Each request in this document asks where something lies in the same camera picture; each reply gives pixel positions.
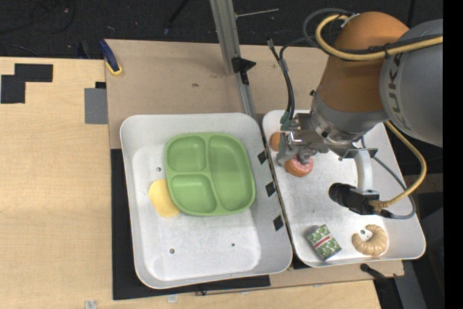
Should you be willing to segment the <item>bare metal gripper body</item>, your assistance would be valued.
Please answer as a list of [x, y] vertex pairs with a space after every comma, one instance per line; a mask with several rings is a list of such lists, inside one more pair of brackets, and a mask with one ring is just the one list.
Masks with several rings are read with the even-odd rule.
[[350, 133], [333, 126], [323, 116], [313, 113], [297, 113], [290, 125], [292, 142], [296, 147], [309, 148], [316, 153], [334, 152], [338, 157], [351, 157], [354, 143], [362, 133]]

